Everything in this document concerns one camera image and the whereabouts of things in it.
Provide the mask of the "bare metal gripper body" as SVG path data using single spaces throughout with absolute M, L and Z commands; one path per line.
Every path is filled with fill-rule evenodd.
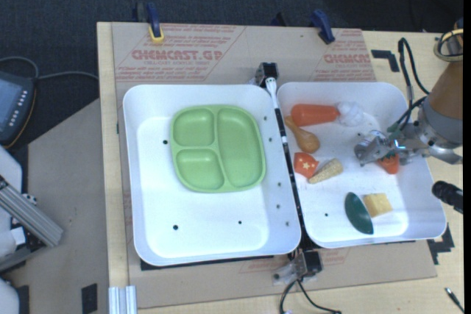
M 392 148 L 403 164 L 412 157 L 434 157 L 450 165 L 461 165 L 463 157 L 455 153 L 459 144 L 442 137 L 431 126 L 393 124 L 389 127 Z

